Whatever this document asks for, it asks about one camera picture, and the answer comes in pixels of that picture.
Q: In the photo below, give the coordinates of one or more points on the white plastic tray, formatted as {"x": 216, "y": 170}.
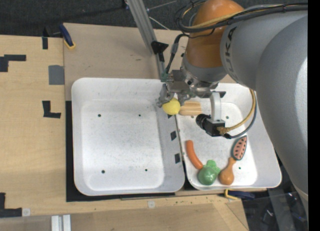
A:
{"x": 120, "y": 137}
{"x": 215, "y": 150}

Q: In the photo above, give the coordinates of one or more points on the green bell pepper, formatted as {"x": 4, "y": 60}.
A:
{"x": 207, "y": 175}

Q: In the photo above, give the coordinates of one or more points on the tan hot dog bun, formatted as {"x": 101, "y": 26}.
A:
{"x": 191, "y": 108}

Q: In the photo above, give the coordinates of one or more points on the brown flat board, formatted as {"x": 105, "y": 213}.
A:
{"x": 110, "y": 52}

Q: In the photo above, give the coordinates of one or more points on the watermelon slice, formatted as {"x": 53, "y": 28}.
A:
{"x": 239, "y": 148}

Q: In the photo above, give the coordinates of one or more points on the yellow lemon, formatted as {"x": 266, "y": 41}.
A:
{"x": 171, "y": 106}

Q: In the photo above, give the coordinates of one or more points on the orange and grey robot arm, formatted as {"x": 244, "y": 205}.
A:
{"x": 270, "y": 57}

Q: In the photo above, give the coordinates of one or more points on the brown chicken drumstick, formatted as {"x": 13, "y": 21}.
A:
{"x": 226, "y": 175}

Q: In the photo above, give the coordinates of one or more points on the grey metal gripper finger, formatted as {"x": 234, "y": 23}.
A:
{"x": 183, "y": 97}
{"x": 163, "y": 97}

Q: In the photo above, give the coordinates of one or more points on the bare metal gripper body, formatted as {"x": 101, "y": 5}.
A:
{"x": 178, "y": 85}

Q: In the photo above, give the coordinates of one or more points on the orange sausage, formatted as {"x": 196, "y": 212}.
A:
{"x": 193, "y": 155}

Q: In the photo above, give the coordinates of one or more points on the black cylinder on white bracket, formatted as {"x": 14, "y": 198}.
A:
{"x": 212, "y": 125}

